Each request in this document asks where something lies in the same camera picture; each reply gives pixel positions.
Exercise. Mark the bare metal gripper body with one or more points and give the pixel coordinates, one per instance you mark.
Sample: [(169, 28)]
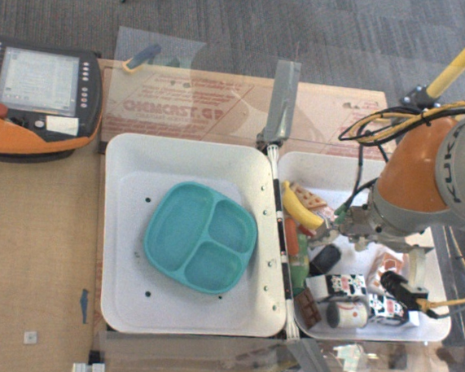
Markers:
[(365, 226)]

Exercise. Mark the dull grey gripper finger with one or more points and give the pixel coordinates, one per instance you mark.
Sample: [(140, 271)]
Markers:
[(322, 240), (330, 226)]

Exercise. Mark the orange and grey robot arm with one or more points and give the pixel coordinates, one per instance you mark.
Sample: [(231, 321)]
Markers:
[(417, 174)]

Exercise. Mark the black rounded can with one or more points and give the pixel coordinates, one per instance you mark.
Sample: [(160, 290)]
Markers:
[(325, 259)]

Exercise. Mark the red sausage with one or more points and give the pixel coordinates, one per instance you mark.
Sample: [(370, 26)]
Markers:
[(306, 230)]

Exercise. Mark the orange carrot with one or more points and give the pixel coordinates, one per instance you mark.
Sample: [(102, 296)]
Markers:
[(292, 236)]

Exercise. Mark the toy pizza slice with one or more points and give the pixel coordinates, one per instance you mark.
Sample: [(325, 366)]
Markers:
[(311, 197)]

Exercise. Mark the green bottle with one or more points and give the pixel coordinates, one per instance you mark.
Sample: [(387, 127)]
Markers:
[(300, 269)]

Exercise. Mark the yellow banana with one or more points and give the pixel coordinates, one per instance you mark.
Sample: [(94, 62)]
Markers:
[(297, 208)]

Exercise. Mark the orange and white packet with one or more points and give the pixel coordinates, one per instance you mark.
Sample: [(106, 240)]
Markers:
[(388, 266)]

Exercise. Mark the cow print carton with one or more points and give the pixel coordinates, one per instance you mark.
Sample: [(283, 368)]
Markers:
[(339, 284), (388, 308)]

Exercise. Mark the brown chocolate biscuit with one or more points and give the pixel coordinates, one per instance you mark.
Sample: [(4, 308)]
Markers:
[(308, 309)]

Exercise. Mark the white can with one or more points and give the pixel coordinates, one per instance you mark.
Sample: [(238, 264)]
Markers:
[(349, 315)]

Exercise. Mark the white plastic tray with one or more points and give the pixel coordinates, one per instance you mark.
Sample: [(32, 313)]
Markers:
[(130, 228), (428, 322)]

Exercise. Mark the teal divided plate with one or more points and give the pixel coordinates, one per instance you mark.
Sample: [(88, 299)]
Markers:
[(195, 235)]

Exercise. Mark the brown cardboard board, red print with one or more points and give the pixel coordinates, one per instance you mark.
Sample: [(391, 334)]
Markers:
[(207, 105)]

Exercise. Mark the black cylinder on white bracket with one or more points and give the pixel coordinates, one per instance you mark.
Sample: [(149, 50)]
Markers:
[(404, 288)]

